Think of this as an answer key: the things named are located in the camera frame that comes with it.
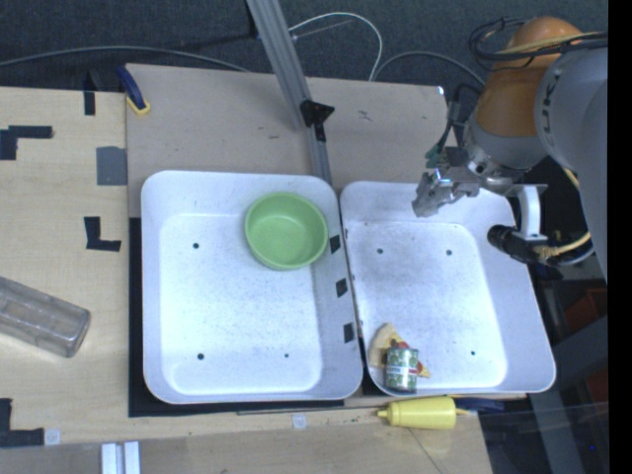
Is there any pale wood board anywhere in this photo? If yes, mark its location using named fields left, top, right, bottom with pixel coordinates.
left=124, top=62, right=532, bottom=444

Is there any yellow squeeze bottle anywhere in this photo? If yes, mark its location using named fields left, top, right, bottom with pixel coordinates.
left=375, top=395, right=471, bottom=432

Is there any green bowl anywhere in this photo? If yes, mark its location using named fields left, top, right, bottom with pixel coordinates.
left=243, top=191, right=331, bottom=273

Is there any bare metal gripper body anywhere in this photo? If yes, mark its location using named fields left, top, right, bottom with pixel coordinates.
left=433, top=146, right=517, bottom=198

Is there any white plastic tray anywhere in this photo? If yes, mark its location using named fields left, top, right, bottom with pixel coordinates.
left=140, top=169, right=365, bottom=406
left=339, top=180, right=558, bottom=398

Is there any clear plastic bottle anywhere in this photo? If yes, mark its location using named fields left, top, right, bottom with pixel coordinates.
left=0, top=275, right=92, bottom=359

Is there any toy pizza slice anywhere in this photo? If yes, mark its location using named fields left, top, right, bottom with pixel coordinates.
left=366, top=322, right=433, bottom=380

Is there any green and white can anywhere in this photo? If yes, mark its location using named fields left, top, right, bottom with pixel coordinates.
left=383, top=345, right=421, bottom=396

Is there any black cylinder on white bracket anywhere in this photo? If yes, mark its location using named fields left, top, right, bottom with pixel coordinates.
left=486, top=183, right=550, bottom=267

